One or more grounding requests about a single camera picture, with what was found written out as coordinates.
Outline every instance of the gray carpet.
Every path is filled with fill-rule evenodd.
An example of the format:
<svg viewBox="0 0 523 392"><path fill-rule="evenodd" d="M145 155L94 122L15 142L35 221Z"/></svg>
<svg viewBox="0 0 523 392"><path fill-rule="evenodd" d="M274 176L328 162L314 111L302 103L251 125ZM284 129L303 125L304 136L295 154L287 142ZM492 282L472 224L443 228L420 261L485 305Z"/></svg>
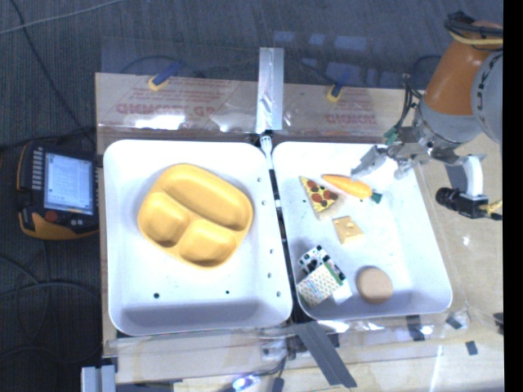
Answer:
<svg viewBox="0 0 523 392"><path fill-rule="evenodd" d="M284 47L286 82L331 83L345 65L352 86L400 88L411 73L421 88L449 13L503 24L503 0L130 0L3 32L109 1L0 0L0 390L80 390L80 367L99 363L99 239L23 235L15 191L24 140L96 125L96 72L151 74L172 56L188 76L256 80L257 49Z"/></svg>

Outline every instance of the black connector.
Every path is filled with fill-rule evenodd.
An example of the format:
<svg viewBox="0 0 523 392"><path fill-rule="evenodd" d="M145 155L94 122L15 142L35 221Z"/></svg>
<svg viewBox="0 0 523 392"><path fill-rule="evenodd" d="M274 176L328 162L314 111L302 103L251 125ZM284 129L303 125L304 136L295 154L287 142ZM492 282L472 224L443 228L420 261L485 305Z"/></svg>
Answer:
<svg viewBox="0 0 523 392"><path fill-rule="evenodd" d="M496 325L498 326L498 333L503 335L503 312L493 314Z"/></svg>
<svg viewBox="0 0 523 392"><path fill-rule="evenodd" d="M272 390L270 392L282 392L284 383L285 381L281 377L276 377L272 382Z"/></svg>
<svg viewBox="0 0 523 392"><path fill-rule="evenodd" d="M442 187L436 192L436 201L440 205L459 213L459 215L466 216L467 218L477 219L490 217L485 210L480 208L481 205L489 203L489 200L485 196L469 198L464 192L461 192L458 189Z"/></svg>

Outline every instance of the toy bread roll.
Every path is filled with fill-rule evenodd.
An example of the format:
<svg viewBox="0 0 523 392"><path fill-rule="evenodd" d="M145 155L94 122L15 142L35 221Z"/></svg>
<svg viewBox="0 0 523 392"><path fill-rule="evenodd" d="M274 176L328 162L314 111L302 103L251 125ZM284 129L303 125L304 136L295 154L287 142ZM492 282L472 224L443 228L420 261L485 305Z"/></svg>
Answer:
<svg viewBox="0 0 523 392"><path fill-rule="evenodd" d="M366 267L356 276L356 286L368 303L379 305L388 301L393 293L391 278L378 267Z"/></svg>

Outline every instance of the small toy food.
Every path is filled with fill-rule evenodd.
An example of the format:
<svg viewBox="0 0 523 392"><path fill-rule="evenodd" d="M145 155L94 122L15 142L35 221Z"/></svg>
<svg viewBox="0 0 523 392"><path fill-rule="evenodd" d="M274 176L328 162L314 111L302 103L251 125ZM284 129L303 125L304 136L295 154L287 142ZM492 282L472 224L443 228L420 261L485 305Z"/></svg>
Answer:
<svg viewBox="0 0 523 392"><path fill-rule="evenodd" d="M382 195L374 193L373 189L361 180L352 180L350 177L337 174L323 174L321 177L331 185L359 199L372 198L376 203L381 200Z"/></svg>
<svg viewBox="0 0 523 392"><path fill-rule="evenodd" d="M342 205L342 197L332 190L318 185L314 180L300 176L303 189L306 192L309 203L314 209L316 218L325 219L337 212Z"/></svg>
<svg viewBox="0 0 523 392"><path fill-rule="evenodd" d="M252 220L253 205L241 190L186 163L162 173L138 212L138 227L148 241L197 268L229 260Z"/></svg>
<svg viewBox="0 0 523 392"><path fill-rule="evenodd" d="M343 281L330 263L325 262L297 285L297 291L310 307L314 307L331 296L341 286L343 286Z"/></svg>
<svg viewBox="0 0 523 392"><path fill-rule="evenodd" d="M308 252L304 253L299 259L298 264L300 269L303 270L305 274L310 274L323 263L329 263L331 269L336 273L340 280L345 280L346 276L343 272L337 267L333 259L330 258L329 254L320 246L317 245L314 248L311 248Z"/></svg>
<svg viewBox="0 0 523 392"><path fill-rule="evenodd" d="M358 225L355 224L350 216L333 218L333 224L334 228L336 229L337 237L342 244L347 244L352 240L362 238L364 236L363 231Z"/></svg>
<svg viewBox="0 0 523 392"><path fill-rule="evenodd" d="M388 301L393 293L389 275L374 266L365 267L358 272L356 287L361 297L374 305Z"/></svg>

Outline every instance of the blue clamp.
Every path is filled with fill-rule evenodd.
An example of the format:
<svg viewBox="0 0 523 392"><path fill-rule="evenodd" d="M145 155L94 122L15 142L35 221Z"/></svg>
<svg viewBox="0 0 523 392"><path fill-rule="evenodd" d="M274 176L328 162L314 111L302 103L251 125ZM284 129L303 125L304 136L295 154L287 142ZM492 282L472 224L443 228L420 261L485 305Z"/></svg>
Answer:
<svg viewBox="0 0 523 392"><path fill-rule="evenodd" d="M177 75L180 68L181 62L178 61L168 65L165 69L149 79L149 88L153 91L158 91L167 86L169 83L169 77Z"/></svg>
<svg viewBox="0 0 523 392"><path fill-rule="evenodd" d="M333 103L340 100L342 96L342 89L345 86L347 79L349 78L349 72L345 70L342 76L329 88L329 93L327 93L327 99Z"/></svg>

